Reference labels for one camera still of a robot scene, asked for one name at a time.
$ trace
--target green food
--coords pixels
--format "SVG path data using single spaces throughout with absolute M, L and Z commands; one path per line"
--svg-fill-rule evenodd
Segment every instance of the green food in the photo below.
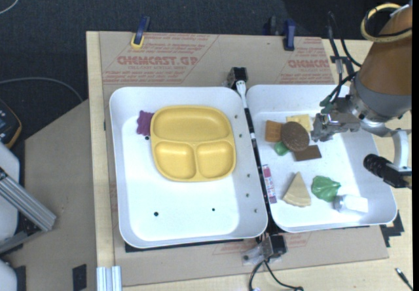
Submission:
M 282 142 L 278 142 L 275 144 L 274 146 L 275 152 L 279 155 L 279 156 L 284 156 L 288 153 L 289 149 L 285 146 L 284 143 Z
M 340 183 L 323 176 L 316 176 L 313 179 L 312 193 L 319 199 L 331 203 L 338 194 Z

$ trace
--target green piece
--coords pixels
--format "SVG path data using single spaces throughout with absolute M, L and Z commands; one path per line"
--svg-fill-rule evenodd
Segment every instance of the green piece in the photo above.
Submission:
M 321 111 L 322 114 L 329 114 L 331 110 L 333 109 L 333 104 L 329 102 Z
M 274 149 L 279 156 L 284 156 L 289 152 L 289 149 L 282 142 L 275 143 Z
M 320 107 L 326 107 L 327 104 L 330 102 L 332 97 L 330 95 L 326 96 L 322 102 L 320 102 Z
M 313 179 L 312 193 L 319 199 L 331 203 L 338 194 L 340 183 L 323 176 L 316 176 Z

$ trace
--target yellow plate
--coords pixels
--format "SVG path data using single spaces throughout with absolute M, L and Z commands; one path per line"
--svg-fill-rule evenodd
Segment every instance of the yellow plate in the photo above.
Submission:
M 230 121 L 213 107 L 164 107 L 153 115 L 150 133 L 155 165 L 167 179 L 218 180 L 236 166 Z

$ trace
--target white tray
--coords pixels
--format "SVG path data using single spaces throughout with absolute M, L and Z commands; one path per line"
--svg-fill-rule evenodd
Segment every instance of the white tray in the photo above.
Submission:
M 339 227 L 363 226 L 391 222 L 397 207 L 391 187 L 363 167 L 369 153 L 377 154 L 373 137 L 368 132 L 335 134 L 333 140 L 318 142 L 320 159 L 296 162 L 292 153 L 280 157 L 274 143 L 264 140 L 266 120 L 286 122 L 291 115 L 309 114 L 313 122 L 320 111 L 319 102 L 330 94 L 333 85 L 257 85 L 247 92 L 247 102 L 255 126 L 262 165 L 272 174 L 276 203 L 270 203 L 272 217 L 284 231 L 300 232 Z M 341 95 L 348 92 L 342 88 Z M 312 205 L 304 208 L 282 200 L 293 176 L 300 172 L 312 197 Z M 315 176 L 326 176 L 340 182 L 339 195 L 360 195 L 368 199 L 369 212 L 363 216 L 342 214 L 332 203 L 311 193 Z
M 173 182 L 157 170 L 151 141 L 136 133 L 140 110 L 211 106 L 230 120 L 236 144 L 232 174 L 211 182 Z M 118 217 L 137 248 L 258 237 L 268 217 L 240 97 L 225 87 L 124 87 L 110 99 Z

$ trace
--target yellow clip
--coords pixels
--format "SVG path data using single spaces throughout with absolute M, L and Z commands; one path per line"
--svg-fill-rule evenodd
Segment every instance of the yellow clip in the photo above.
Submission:
M 141 41 L 139 42 L 139 44 L 135 44 L 134 43 L 134 39 L 136 38 L 136 34 L 134 34 L 133 36 L 132 36 L 132 39 L 131 39 L 131 47 L 134 49 L 134 50 L 139 50 L 142 46 L 143 46 L 143 43 L 144 43 L 144 35 L 143 35 L 143 37 L 141 38 Z
M 150 23 L 150 18 L 145 15 L 141 15 L 141 20 L 137 32 L 132 36 L 131 47 L 134 50 L 139 50 L 144 43 L 144 32 L 148 30 Z

